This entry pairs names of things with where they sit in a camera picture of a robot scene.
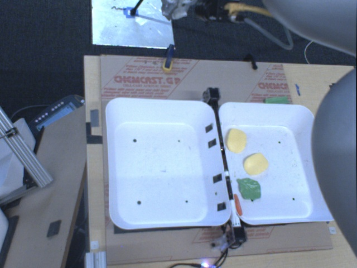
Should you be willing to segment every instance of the blue and yellow clamp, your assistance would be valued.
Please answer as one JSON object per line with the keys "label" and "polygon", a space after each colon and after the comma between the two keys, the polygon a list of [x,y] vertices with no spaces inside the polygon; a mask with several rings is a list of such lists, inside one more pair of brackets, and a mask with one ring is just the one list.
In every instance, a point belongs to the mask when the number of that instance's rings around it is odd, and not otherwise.
{"label": "blue and yellow clamp", "polygon": [[174,50],[175,50],[175,46],[174,45],[170,45],[166,49],[165,59],[164,59],[163,64],[162,64],[162,70],[165,73],[169,73],[171,71],[171,69],[172,69],[172,64],[173,64],[172,58],[173,58]]}

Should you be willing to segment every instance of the white plastic tray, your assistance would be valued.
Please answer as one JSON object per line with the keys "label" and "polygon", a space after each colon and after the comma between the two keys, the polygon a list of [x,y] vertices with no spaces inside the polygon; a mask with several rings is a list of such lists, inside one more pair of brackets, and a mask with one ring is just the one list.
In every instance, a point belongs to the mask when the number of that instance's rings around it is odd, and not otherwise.
{"label": "white plastic tray", "polygon": [[[117,98],[106,107],[106,121],[109,213],[115,225],[137,229],[228,221],[215,116],[207,104]],[[216,145],[209,147],[210,141]],[[222,180],[214,182],[220,174]]]}
{"label": "white plastic tray", "polygon": [[[219,116],[225,140],[231,128],[244,131],[247,146],[235,154],[227,148],[226,158],[232,190],[240,200],[240,218],[249,224],[331,221],[312,162],[313,114],[303,106],[285,104],[225,103]],[[243,162],[260,152],[269,162],[266,171],[249,176]],[[260,183],[262,196],[245,200],[237,179]]]}

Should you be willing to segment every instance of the orange object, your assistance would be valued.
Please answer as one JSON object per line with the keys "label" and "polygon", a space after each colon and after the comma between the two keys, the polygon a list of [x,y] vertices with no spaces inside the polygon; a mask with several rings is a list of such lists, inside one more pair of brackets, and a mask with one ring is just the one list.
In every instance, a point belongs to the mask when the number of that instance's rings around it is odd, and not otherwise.
{"label": "orange object", "polygon": [[234,202],[235,202],[235,209],[237,210],[237,213],[239,216],[243,214],[242,207],[240,206],[239,198],[237,194],[234,194]]}

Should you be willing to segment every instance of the silver metal sheet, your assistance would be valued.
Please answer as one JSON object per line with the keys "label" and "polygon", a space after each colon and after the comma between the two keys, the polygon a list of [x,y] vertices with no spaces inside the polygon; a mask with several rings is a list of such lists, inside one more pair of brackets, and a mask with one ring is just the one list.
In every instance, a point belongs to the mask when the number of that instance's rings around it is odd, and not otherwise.
{"label": "silver metal sheet", "polygon": [[171,22],[163,17],[161,0],[144,0],[137,15],[125,15],[139,0],[91,0],[94,45],[165,49],[174,44]]}

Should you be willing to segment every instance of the green crumpled object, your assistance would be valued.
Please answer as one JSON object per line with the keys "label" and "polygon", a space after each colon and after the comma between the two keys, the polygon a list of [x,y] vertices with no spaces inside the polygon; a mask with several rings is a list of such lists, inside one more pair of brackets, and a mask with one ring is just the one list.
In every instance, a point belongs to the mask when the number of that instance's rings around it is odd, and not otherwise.
{"label": "green crumpled object", "polygon": [[262,195],[260,192],[260,184],[250,178],[237,179],[238,188],[244,199],[259,199]]}

